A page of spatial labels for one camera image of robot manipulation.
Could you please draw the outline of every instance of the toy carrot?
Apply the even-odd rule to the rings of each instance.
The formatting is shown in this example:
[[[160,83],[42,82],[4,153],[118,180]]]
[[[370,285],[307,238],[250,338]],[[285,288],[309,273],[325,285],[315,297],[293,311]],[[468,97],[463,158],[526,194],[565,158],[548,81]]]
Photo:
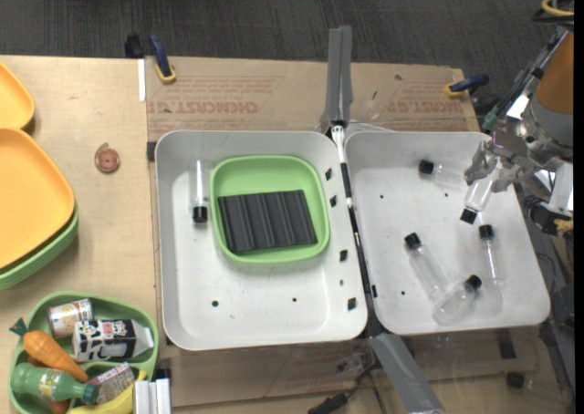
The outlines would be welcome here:
[[[28,330],[22,318],[10,327],[10,331],[22,337],[23,347],[29,356],[47,367],[68,372],[82,383],[87,383],[89,380],[88,374],[49,333],[42,330]]]
[[[36,367],[46,367],[46,365],[43,364],[40,360],[35,359],[32,356],[28,356],[26,362]],[[51,408],[51,412],[53,414],[65,414],[71,407],[70,399],[65,399],[63,401],[51,401],[50,399],[48,399],[47,403],[48,406]]]

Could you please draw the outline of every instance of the green tray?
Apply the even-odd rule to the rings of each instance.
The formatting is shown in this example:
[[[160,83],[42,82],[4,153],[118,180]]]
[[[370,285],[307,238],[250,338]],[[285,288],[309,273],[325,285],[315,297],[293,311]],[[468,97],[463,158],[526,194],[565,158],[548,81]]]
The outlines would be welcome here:
[[[133,318],[138,323],[148,327],[151,330],[152,338],[154,340],[154,347],[152,349],[148,349],[136,357],[128,359],[128,363],[132,367],[135,376],[138,375],[140,370],[144,370],[148,373],[148,379],[152,379],[158,359],[158,327],[151,316],[135,305],[126,304],[117,299],[112,299],[101,295],[62,291],[48,295],[41,302],[39,302],[29,314],[26,320],[26,326],[29,329],[40,329],[51,334],[51,328],[48,322],[48,308],[54,305],[63,305],[67,302],[73,302],[85,298],[91,299],[91,303],[93,304],[93,315],[98,320],[111,318]],[[69,354],[72,355],[73,346],[71,339],[71,337],[61,337],[57,338],[56,341],[63,348],[65,348]],[[14,367],[21,362],[26,362],[27,358],[28,354],[24,350],[22,345],[22,338],[20,338],[12,358],[8,379],[10,379],[12,376]],[[119,364],[119,361],[113,362],[108,360],[100,360],[81,363],[79,365],[88,373],[89,378],[93,378]],[[41,398],[37,398],[28,394],[15,393],[10,387],[10,384],[8,386],[8,393],[10,400],[16,409],[18,409],[18,411],[22,412],[23,414],[51,414],[51,410],[48,407],[48,404]],[[72,402],[68,412],[74,410],[74,408],[75,403]],[[96,405],[93,411],[99,412],[99,405]]]
[[[317,242],[278,249],[234,253],[225,241],[219,197],[302,190],[317,236]],[[211,175],[211,211],[219,244],[229,257],[246,263],[283,263],[318,255],[329,242],[327,201],[314,168],[294,156],[243,156],[221,162]]]
[[[61,255],[77,236],[78,224],[79,211],[75,204],[71,219],[44,246],[36,249],[15,265],[7,267],[5,271],[0,271],[0,290],[17,285]]]

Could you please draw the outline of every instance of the round brown object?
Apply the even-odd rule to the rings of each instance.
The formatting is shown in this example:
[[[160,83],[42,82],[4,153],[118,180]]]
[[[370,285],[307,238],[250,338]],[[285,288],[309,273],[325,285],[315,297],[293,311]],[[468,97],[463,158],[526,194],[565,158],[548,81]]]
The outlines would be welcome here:
[[[114,172],[120,166],[120,155],[104,143],[95,153],[95,165],[101,172]]]

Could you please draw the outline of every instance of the orange plate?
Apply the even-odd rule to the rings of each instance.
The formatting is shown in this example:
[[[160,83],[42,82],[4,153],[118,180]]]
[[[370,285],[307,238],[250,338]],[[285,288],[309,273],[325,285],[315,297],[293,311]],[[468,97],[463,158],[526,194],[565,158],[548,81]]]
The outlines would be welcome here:
[[[33,97],[16,75],[0,62],[0,127],[22,129],[34,112]]]
[[[73,214],[67,179],[28,134],[0,129],[0,269],[57,233]]]

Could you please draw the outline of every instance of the table surface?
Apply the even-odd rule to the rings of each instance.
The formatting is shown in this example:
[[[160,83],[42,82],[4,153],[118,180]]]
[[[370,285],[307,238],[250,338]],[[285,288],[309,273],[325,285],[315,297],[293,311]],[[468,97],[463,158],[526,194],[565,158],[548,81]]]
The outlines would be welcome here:
[[[0,322],[5,334],[0,338],[0,360],[5,363],[0,369],[0,387],[7,387],[8,361],[16,346],[16,335],[7,329],[19,317],[26,317],[45,296],[70,290],[114,297],[156,316],[159,326],[161,306],[156,288],[159,277],[157,237],[152,233],[156,231],[152,228],[152,221],[156,223],[156,212],[152,209],[155,205],[151,185],[153,163],[146,157],[149,116],[146,103],[139,97],[137,61],[17,56],[1,56],[0,59],[33,95],[36,112],[27,131],[63,171],[79,207],[75,242],[39,273],[1,292]],[[325,66],[320,65],[324,75]],[[156,134],[157,127],[151,126],[151,133]],[[105,142],[120,155],[120,167],[112,174],[104,174],[94,165],[95,152]],[[539,365],[551,370],[545,347],[536,344],[536,350]],[[470,409],[502,412],[512,406],[515,406],[514,412],[519,412],[521,410],[517,409],[523,406],[517,396],[509,397],[501,377],[442,382],[433,386],[449,412]],[[364,387],[350,402],[347,412],[381,413],[371,385]],[[379,390],[386,408],[402,412],[391,387]],[[487,390],[497,391],[498,401],[489,409],[483,409],[480,405],[488,399]],[[323,395],[310,395],[199,406],[180,409],[180,412],[271,412],[273,409],[306,412],[323,399]],[[0,389],[0,411],[16,412],[5,388]]]

